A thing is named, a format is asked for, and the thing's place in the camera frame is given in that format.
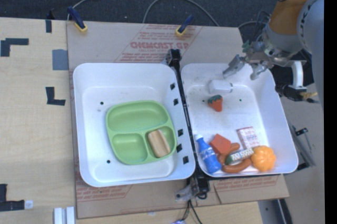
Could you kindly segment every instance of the divided green plate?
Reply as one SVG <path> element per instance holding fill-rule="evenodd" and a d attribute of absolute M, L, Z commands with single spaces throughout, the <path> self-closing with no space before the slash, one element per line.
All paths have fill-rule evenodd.
<path fill-rule="evenodd" d="M 116 157 L 125 164 L 144 164 L 171 156 L 177 140 L 172 120 L 166 108 L 156 101 L 133 101 L 115 105 L 106 114 L 106 128 Z M 171 148 L 157 158 L 147 140 L 147 134 L 160 129 Z"/>

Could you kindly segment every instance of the red toy block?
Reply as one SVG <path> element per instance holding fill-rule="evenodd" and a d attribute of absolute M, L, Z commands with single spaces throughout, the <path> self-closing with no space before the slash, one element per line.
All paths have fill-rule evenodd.
<path fill-rule="evenodd" d="M 231 141 L 216 134 L 213 140 L 210 142 L 210 146 L 213 148 L 216 154 L 224 154 L 231 147 Z"/>

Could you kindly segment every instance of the cardboard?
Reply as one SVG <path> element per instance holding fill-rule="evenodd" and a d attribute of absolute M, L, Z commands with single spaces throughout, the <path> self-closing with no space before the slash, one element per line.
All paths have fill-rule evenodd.
<path fill-rule="evenodd" d="M 82 63 L 162 63 L 169 49 L 180 49 L 181 68 L 190 63 L 224 63 L 241 53 L 237 28 L 189 26 L 178 37 L 177 25 L 86 22 L 80 32 L 67 22 L 70 93 L 75 160 L 77 217 L 91 218 L 185 208 L 174 192 L 186 180 L 95 188 L 87 185 L 78 169 L 76 116 L 72 73 Z M 211 180 L 211 191 L 197 207 L 285 198 L 289 196 L 283 175 Z"/>

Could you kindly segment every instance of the blue bottle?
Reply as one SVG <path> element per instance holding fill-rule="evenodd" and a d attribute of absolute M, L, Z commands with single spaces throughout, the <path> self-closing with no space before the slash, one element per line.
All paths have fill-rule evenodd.
<path fill-rule="evenodd" d="M 212 147 L 204 141 L 202 135 L 195 135 L 195 140 L 199 144 L 199 155 L 204 161 L 207 171 L 209 173 L 215 173 L 221 169 L 221 163 L 217 160 L 216 154 Z"/>

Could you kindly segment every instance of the blue and yellow clamp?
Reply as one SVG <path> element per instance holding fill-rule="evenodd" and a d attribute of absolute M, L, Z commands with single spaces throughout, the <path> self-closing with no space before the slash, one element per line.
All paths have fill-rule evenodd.
<path fill-rule="evenodd" d="M 80 30 L 81 32 L 87 31 L 88 27 L 83 23 L 81 16 L 76 10 L 74 10 L 72 7 L 68 7 L 67 12 L 72 20 L 75 21 L 74 25 L 78 28 L 78 30 Z"/>
<path fill-rule="evenodd" d="M 177 36 L 182 36 L 185 33 L 187 26 L 191 24 L 192 20 L 193 16 L 188 16 L 185 22 L 175 30 L 175 34 Z"/>

